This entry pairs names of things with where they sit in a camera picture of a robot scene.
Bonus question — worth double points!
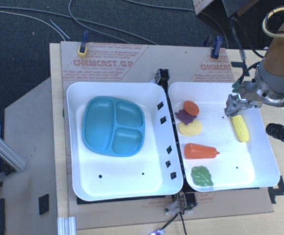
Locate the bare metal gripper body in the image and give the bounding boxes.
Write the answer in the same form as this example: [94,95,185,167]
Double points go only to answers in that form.
[238,80,284,109]

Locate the yellow corn cob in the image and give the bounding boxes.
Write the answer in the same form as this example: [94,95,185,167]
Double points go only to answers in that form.
[231,114,250,143]

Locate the orange round slice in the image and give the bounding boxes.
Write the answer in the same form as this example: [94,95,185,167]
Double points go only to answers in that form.
[183,100,200,117]

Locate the yellow round slice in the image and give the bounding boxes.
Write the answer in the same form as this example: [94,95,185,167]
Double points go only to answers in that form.
[177,119,203,137]

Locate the orange carrot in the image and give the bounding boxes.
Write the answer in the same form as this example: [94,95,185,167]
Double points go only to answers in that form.
[184,142,221,160]

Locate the white plastic tray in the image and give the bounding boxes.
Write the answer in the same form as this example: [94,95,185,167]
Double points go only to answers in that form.
[66,81,184,202]
[167,81,281,193]

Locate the thin black rod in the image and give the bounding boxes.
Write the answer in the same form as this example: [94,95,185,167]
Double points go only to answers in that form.
[163,82,187,196]

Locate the green lettuce leaf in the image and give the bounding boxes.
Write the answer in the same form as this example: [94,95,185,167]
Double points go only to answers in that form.
[190,165,214,188]

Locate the brown cardboard board red print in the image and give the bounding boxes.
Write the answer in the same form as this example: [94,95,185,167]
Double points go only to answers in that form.
[60,41,275,230]

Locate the blue divided plate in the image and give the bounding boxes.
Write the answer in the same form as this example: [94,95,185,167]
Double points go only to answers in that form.
[81,95,146,158]

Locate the black cylinder on white bracket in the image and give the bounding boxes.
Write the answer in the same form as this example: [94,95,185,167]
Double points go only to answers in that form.
[265,101,284,144]

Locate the black block with thin wires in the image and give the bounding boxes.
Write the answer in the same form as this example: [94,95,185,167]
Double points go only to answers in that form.
[172,192,197,215]
[155,68,170,86]

